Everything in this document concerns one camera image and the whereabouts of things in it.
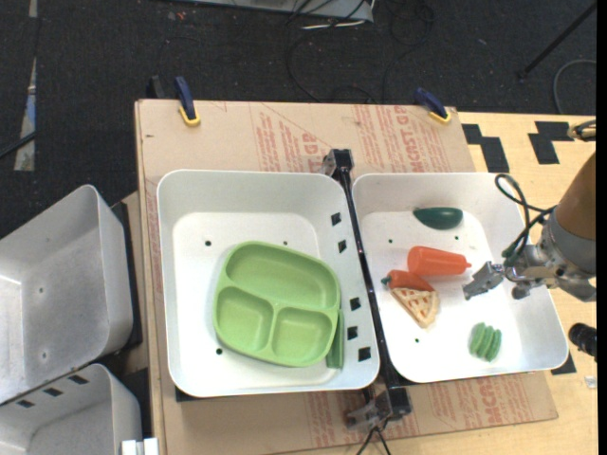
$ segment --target green plate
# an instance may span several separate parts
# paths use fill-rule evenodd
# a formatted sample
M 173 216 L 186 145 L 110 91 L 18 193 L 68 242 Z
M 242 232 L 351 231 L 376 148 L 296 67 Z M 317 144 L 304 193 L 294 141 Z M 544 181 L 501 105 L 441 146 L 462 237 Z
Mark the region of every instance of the green plate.
M 215 290 L 212 322 L 236 352 L 305 367 L 329 353 L 338 326 L 340 284 L 321 260 L 261 242 L 235 247 Z
M 326 367 L 331 369 L 341 369 L 343 367 L 343 311 L 339 311 L 338 327 L 333 337 L 333 344 L 326 355 Z

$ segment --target white bin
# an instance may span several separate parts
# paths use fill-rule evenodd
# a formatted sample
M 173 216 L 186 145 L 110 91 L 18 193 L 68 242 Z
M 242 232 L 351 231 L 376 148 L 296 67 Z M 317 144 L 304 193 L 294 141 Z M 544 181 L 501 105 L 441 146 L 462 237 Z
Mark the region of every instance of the white bin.
M 463 285 L 472 274 L 487 261 L 501 264 L 502 251 L 524 228 L 519 207 L 498 191 L 494 178 L 492 173 L 374 173 L 353 185 L 390 358 L 414 382 L 549 370 L 567 359 L 567 338 L 545 286 L 514 300 L 514 283 L 504 280 L 465 300 Z M 464 219 L 453 229 L 426 227 L 413 211 L 429 207 L 459 208 Z M 417 326 L 381 283 L 391 269 L 407 269 L 413 246 L 460 253 L 472 264 L 461 276 L 426 278 L 440 298 L 436 320 L 426 329 Z M 490 363 L 469 354 L 469 335 L 477 322 L 503 333 L 500 353 Z
M 115 352 L 132 328 L 124 231 L 93 187 L 0 241 L 0 403 Z
M 117 455 L 140 439 L 137 399 L 101 364 L 0 406 L 0 455 Z
M 375 380 L 375 330 L 336 181 L 315 173 L 175 171 L 160 181 L 157 200 L 169 370 L 178 388 L 213 397 L 354 390 Z M 212 326 L 214 288 L 227 254 L 246 241 L 293 248 L 335 271 L 344 327 L 357 334 L 344 340 L 342 369 L 324 360 L 284 367 L 222 349 Z

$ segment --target black floor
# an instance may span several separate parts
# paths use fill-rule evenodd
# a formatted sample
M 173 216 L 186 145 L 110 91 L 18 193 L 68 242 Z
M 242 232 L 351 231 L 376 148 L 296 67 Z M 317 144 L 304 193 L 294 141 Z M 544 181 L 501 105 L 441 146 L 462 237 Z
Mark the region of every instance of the black floor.
M 0 158 L 0 238 L 81 184 L 110 204 L 136 189 L 133 103 L 155 74 L 200 100 L 408 104 L 422 86 L 461 111 L 595 116 L 596 11 L 518 77 L 594 1 L 378 0 L 373 24 L 310 31 L 326 20 L 152 0 L 38 0 L 34 18 L 0 0 L 0 151 L 37 60 L 35 170 Z

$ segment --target red pepper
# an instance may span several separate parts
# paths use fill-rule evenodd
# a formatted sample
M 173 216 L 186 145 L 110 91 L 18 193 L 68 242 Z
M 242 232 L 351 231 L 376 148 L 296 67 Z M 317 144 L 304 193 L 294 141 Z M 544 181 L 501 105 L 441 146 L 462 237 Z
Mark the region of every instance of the red pepper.
M 393 269 L 386 278 L 381 280 L 388 288 L 411 288 L 412 290 L 432 292 L 434 288 L 423 278 L 409 271 Z

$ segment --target black cable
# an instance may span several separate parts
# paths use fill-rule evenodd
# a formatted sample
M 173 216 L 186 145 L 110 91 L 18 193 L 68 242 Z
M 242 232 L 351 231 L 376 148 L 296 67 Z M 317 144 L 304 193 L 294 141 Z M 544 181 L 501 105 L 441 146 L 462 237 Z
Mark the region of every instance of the black cable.
M 388 75 L 393 68 L 402 61 L 406 56 L 417 50 L 420 46 L 424 45 L 430 38 L 432 27 L 436 21 L 436 16 L 432 8 L 426 3 L 426 0 L 417 0 L 414 4 L 414 11 L 411 12 L 407 9 L 409 6 L 408 0 L 381 0 L 384 8 L 392 16 L 392 22 L 390 24 L 390 33 L 392 37 L 402 46 L 408 47 L 405 51 L 399 53 L 388 65 L 386 66 L 382 79 L 381 79 L 381 102 L 385 103 L 387 100 L 387 84 Z M 401 22 L 413 22 L 418 21 L 423 25 L 423 33 L 415 41 L 409 41 L 402 38 L 397 32 L 397 24 Z
M 552 81 L 552 98 L 554 99 L 554 104 L 557 107 L 557 111 L 559 114 L 563 115 L 563 111 L 561 108 L 561 100 L 559 99 L 559 78 L 565 69 L 568 69 L 572 65 L 575 64 L 593 64 L 597 65 L 597 61 L 593 61 L 591 59 L 576 59 L 574 61 L 570 61 L 569 63 L 563 65 L 554 75 L 554 80 Z
M 500 180 L 503 179 L 516 191 L 516 193 L 519 195 L 518 198 L 510 194 L 502 187 L 502 185 L 500 184 Z M 521 189 L 521 186 L 516 180 L 514 180 L 514 178 L 512 178 L 512 176 L 508 175 L 507 173 L 498 173 L 495 176 L 495 185 L 498 190 L 508 199 L 514 201 L 520 206 L 523 206 L 524 229 L 521 234 L 519 234 L 519 236 L 502 253 L 502 255 L 506 258 L 506 264 L 511 264 L 518 256 L 523 253 L 523 249 L 526 246 L 527 241 L 529 240 L 529 232 L 531 231 L 531 228 L 533 228 L 536 224 L 542 222 L 543 218 L 546 215 L 550 214 L 556 206 L 548 209 L 542 209 L 537 208 L 535 206 L 531 206 L 524 197 L 524 193 Z M 535 210 L 539 213 L 533 220 L 531 220 L 531 215 L 529 213 L 530 210 Z
M 289 18 L 286 20 L 285 25 L 290 25 L 295 19 L 303 16 L 303 15 L 307 15 L 313 11 L 319 10 L 322 7 L 324 7 L 325 5 L 329 4 L 330 2 L 334 1 L 334 0 L 327 0 L 323 3 L 321 3 L 320 5 L 316 6 L 313 9 L 310 10 L 306 10 L 304 11 L 305 7 L 311 2 L 312 0 L 304 0 L 303 3 L 297 8 L 297 10 L 292 11 L 291 15 L 289 16 Z
M 581 141 L 589 141 L 596 139 L 597 136 L 597 120 L 590 119 L 583 123 L 575 125 L 570 129 L 573 138 L 580 139 Z
M 305 87 L 298 81 L 297 77 L 293 73 L 291 64 L 292 64 L 293 54 L 295 53 L 295 50 L 297 50 L 297 48 L 303 42 L 310 40 L 315 36 L 318 36 L 321 31 L 328 30 L 331 28 L 336 28 L 340 22 L 347 21 L 352 15 L 354 15 L 360 9 L 360 7 L 362 7 L 362 4 L 364 4 L 365 1 L 366 0 L 360 0 L 359 3 L 354 7 L 354 9 L 350 13 L 348 13 L 345 17 L 341 17 L 340 19 L 334 20 L 327 27 L 319 27 L 319 28 L 313 28 L 310 30 L 306 30 L 305 34 L 302 37 L 300 37 L 298 40 L 296 40 L 288 48 L 287 53 L 286 53 L 286 58 L 285 58 L 286 72 L 287 72 L 289 78 L 297 85 L 297 87 L 299 87 L 313 101 L 321 102 L 321 100 L 319 98 L 317 98 L 316 96 L 314 96 L 313 93 L 311 93 L 309 90 L 305 89 Z
M 345 84 L 344 86 L 336 87 L 336 88 L 333 90 L 333 92 L 332 92 L 332 94 L 331 94 L 331 98 L 329 99 L 329 101 L 330 101 L 330 102 L 335 102 L 335 101 L 337 101 L 338 99 L 335 97 L 335 95 L 336 95 L 336 94 L 338 94 L 340 91 L 342 91 L 342 90 L 347 90 L 347 89 L 351 89 L 351 90 L 353 90 L 353 91 L 357 91 L 357 92 L 359 92 L 360 94 L 363 94 L 364 96 L 366 96 L 366 97 L 367 97 L 367 99 L 366 99 L 366 101 L 365 101 L 365 102 L 366 102 L 367 104 L 368 104 L 368 103 L 372 103 L 372 104 L 379 104 L 379 103 L 377 102 L 377 100 L 374 98 L 374 96 L 373 96 L 371 93 L 369 93 L 368 91 L 366 91 L 366 90 L 362 89 L 361 87 L 359 87 L 359 86 L 357 86 L 357 85 L 355 85 L 355 84 Z
M 384 449 L 386 450 L 386 454 L 387 455 L 392 455 L 392 452 L 390 451 L 390 448 L 388 448 L 388 444 L 386 443 L 386 440 L 384 439 L 383 435 L 381 434 L 381 432 L 386 428 L 386 426 L 388 425 L 388 421 L 386 420 L 383 424 L 383 427 L 372 427 L 369 430 L 369 433 L 367 433 L 367 436 L 365 437 L 364 441 L 362 442 L 362 445 L 359 448 L 359 451 L 357 452 L 357 455 L 360 455 L 369 445 L 369 443 L 371 442 L 371 439 L 373 438 L 373 435 L 376 433 L 377 437 L 379 438 L 379 440 L 381 441 L 381 443 L 383 444 Z
M 0 150 L 0 160 L 5 156 L 11 154 L 15 150 L 18 150 L 19 148 L 23 147 L 26 143 L 32 141 L 35 136 L 36 132 L 31 132 L 29 135 L 25 135 L 24 137 L 19 138 L 14 143 L 11 143 L 8 147 L 4 148 L 3 150 Z

